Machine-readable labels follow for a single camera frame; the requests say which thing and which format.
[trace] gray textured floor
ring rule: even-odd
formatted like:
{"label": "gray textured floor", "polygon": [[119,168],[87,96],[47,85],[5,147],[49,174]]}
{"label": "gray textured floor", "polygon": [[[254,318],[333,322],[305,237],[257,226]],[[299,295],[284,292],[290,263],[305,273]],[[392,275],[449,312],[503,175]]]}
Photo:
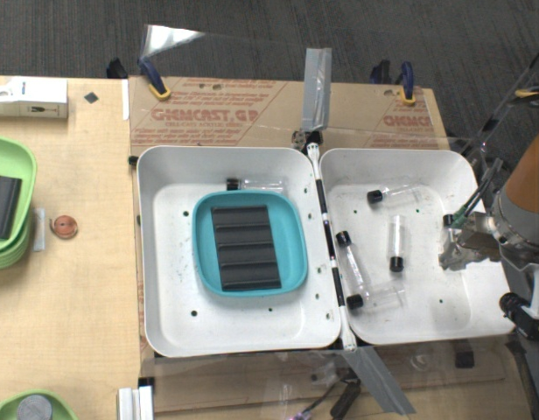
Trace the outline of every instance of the gray textured floor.
{"label": "gray textured floor", "polygon": [[[458,137],[476,133],[539,51],[539,0],[0,0],[0,74],[102,78],[116,56],[137,74],[144,24],[330,46],[333,81],[368,82],[383,59],[394,75],[409,60]],[[511,167],[538,120],[535,109],[513,109],[493,137]]]}

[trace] blue dish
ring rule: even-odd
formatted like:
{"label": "blue dish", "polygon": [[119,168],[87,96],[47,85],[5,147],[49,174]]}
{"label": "blue dish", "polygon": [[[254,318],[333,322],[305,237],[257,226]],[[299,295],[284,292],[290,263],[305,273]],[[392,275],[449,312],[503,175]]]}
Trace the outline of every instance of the blue dish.
{"label": "blue dish", "polygon": [[[263,290],[223,290],[215,244],[213,207],[266,206],[276,251],[281,288]],[[193,253],[199,277],[215,294],[225,297],[260,297],[284,294],[306,279],[308,263],[305,236],[297,210],[282,194],[263,190],[214,192],[204,196],[192,214]]]}

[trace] clear plastic bottle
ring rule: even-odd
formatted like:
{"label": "clear plastic bottle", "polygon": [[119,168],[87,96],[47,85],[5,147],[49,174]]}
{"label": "clear plastic bottle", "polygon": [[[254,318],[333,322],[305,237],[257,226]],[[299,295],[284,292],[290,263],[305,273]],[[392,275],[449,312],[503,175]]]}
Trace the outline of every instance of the clear plastic bottle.
{"label": "clear plastic bottle", "polygon": [[387,204],[389,207],[419,202],[421,199],[420,188],[423,185],[418,183],[405,185],[382,185],[380,188],[367,193],[367,201],[372,205]]}
{"label": "clear plastic bottle", "polygon": [[390,217],[388,224],[388,259],[392,272],[403,271],[406,247],[406,221],[400,214]]}
{"label": "clear plastic bottle", "polygon": [[228,178],[227,190],[267,190],[277,193],[283,193],[285,190],[285,185],[282,180],[278,179],[273,180],[264,178]]}
{"label": "clear plastic bottle", "polygon": [[347,307],[350,310],[365,307],[369,310],[385,305],[402,305],[404,288],[401,282],[373,285],[368,272],[359,265],[357,252],[349,233],[344,230],[336,234],[341,252],[339,262],[346,279]]}

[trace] wooden table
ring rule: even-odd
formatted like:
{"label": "wooden table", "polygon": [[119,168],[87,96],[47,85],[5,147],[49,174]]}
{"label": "wooden table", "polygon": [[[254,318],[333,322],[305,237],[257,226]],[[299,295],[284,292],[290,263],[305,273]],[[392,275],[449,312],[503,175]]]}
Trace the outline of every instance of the wooden table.
{"label": "wooden table", "polygon": [[[6,81],[0,77],[0,85]],[[89,92],[99,100],[87,102],[84,96]],[[68,93],[67,120],[0,118],[0,135],[25,144],[36,157],[33,206],[43,207],[48,219],[69,214],[80,228],[71,240],[61,240],[47,229],[44,251],[29,251],[20,262],[0,270],[0,401],[27,389],[49,389],[81,420],[110,420],[116,418],[117,390],[136,387],[143,361],[151,352],[143,338],[140,343],[139,334],[135,173],[127,162],[130,123],[123,120],[119,80],[69,79]],[[436,104],[432,107],[440,120]],[[433,374],[431,379],[451,381],[451,385],[421,384],[409,389],[406,394],[418,412],[412,418],[530,418],[504,340],[480,342],[479,347],[484,347],[486,358],[480,362],[478,355],[478,366],[490,377],[457,384],[460,376]],[[399,375],[404,365],[400,361]],[[208,371],[204,379],[219,384]],[[411,374],[406,375],[406,382],[412,379]],[[186,397],[200,387],[213,398],[217,391],[229,390],[228,384],[236,383],[235,388],[240,389],[244,383],[227,381],[225,388],[214,383],[202,386],[199,380],[176,375],[168,384],[159,384],[156,402],[166,405],[176,398],[176,404],[197,409],[200,402],[179,396]],[[279,379],[258,384],[269,392],[277,391],[278,396],[283,389]],[[175,387],[176,397],[171,396]],[[339,393],[340,388],[314,411],[313,418],[329,418],[327,412]],[[281,419],[311,402],[192,409],[162,418]],[[348,418],[370,416],[399,418],[381,414],[373,397],[365,394]]]}

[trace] white tray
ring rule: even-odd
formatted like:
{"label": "white tray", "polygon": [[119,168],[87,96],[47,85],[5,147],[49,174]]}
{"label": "white tray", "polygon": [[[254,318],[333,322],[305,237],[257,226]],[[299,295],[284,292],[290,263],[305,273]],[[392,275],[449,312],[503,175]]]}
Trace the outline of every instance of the white tray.
{"label": "white tray", "polygon": [[[385,178],[417,179],[426,198],[419,213],[403,213],[411,230],[398,309],[351,311],[353,331],[373,344],[470,338],[507,333],[499,298],[508,292],[499,263],[459,272],[438,265],[444,214],[475,188],[458,154],[429,150],[331,150],[321,159],[333,233],[348,230],[374,284],[388,270],[388,215],[372,211],[366,194]],[[308,277],[280,296],[223,297],[205,288],[193,259],[192,212],[226,179],[284,180],[308,251]],[[319,199],[307,157],[288,148],[158,146],[137,164],[143,247],[145,333],[167,357],[327,347],[340,334],[340,315]]]}

